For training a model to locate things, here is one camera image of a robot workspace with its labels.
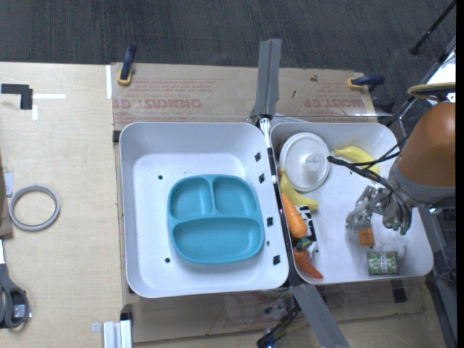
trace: orange carrot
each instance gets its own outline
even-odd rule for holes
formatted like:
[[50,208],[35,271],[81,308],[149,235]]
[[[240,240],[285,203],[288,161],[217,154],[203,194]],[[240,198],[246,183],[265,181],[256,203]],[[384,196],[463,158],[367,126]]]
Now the orange carrot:
[[301,237],[306,236],[307,226],[305,220],[299,214],[295,205],[291,203],[290,199],[285,195],[285,193],[282,193],[281,196],[283,210],[285,211],[285,218],[287,224],[289,225],[290,233],[296,239],[300,239]]
[[298,264],[298,266],[309,276],[315,278],[323,278],[319,271],[315,269],[314,265],[311,264],[310,255],[308,254],[306,249],[298,250],[297,247],[294,247],[293,257],[295,259],[295,263]]

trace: banana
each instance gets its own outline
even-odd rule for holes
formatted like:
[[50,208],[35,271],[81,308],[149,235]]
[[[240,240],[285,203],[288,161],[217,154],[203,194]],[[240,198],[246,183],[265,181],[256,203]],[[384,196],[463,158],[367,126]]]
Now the banana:
[[[336,156],[342,156],[351,160],[353,162],[369,162],[373,161],[374,158],[369,155],[364,149],[356,146],[348,146],[342,149],[334,149],[334,154]],[[373,165],[369,167],[369,170],[372,170],[374,173],[378,174],[378,166]]]
[[279,186],[281,187],[281,191],[285,193],[285,195],[289,198],[291,203],[295,206],[308,206],[310,210],[316,210],[319,206],[319,202],[310,199],[309,197],[303,196],[295,191],[295,188],[290,184],[289,179],[287,178],[287,174],[285,169],[279,169],[280,181]]

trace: teal plate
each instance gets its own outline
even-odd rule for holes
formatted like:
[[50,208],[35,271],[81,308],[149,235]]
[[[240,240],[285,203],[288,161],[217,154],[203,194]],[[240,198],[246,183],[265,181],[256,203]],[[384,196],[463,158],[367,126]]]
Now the teal plate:
[[264,243],[253,188],[234,175],[196,175],[171,188],[167,202],[176,252],[192,263],[220,264],[253,257]]

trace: robotic arm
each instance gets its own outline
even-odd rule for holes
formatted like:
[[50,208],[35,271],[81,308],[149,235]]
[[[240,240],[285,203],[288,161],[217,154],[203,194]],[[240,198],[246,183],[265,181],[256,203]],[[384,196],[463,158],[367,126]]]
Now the robotic arm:
[[456,105],[443,101],[414,127],[391,167],[386,188],[367,186],[347,216],[347,230],[372,227],[373,213],[383,224],[407,233],[414,207],[432,207],[456,195]]

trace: metal ring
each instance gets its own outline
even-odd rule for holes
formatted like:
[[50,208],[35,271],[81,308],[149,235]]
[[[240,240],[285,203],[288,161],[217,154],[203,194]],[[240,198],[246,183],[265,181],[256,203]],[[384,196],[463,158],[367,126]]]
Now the metal ring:
[[[45,222],[40,223],[38,225],[29,225],[29,224],[22,223],[15,216],[15,205],[16,205],[17,200],[21,198],[22,196],[24,196],[25,194],[28,194],[30,192],[44,192],[45,194],[49,195],[55,203],[55,211],[53,212],[51,217]],[[18,228],[24,231],[36,232],[36,231],[41,231],[47,228],[51,224],[53,224],[53,222],[58,218],[58,214],[59,214],[59,200],[58,200],[57,194],[53,190],[51,190],[49,187],[40,186],[38,184],[33,184],[31,186],[25,186],[25,187],[18,189],[12,195],[11,201],[9,202],[9,215],[11,216],[13,223]]]

